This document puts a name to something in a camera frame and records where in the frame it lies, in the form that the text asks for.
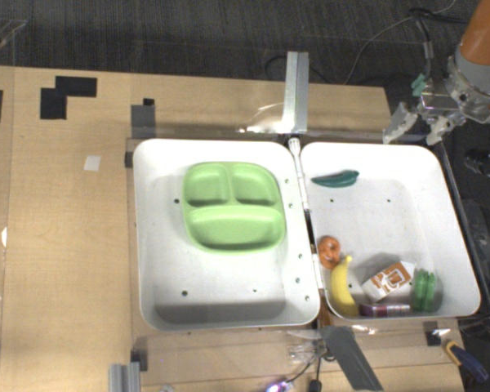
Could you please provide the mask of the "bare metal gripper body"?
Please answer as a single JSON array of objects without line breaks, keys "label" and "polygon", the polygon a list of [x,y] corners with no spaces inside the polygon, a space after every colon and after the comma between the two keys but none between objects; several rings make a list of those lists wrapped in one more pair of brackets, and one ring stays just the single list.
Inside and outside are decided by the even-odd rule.
[{"label": "bare metal gripper body", "polygon": [[421,92],[418,109],[455,123],[464,119],[490,123],[490,95],[462,81],[429,79]]}]

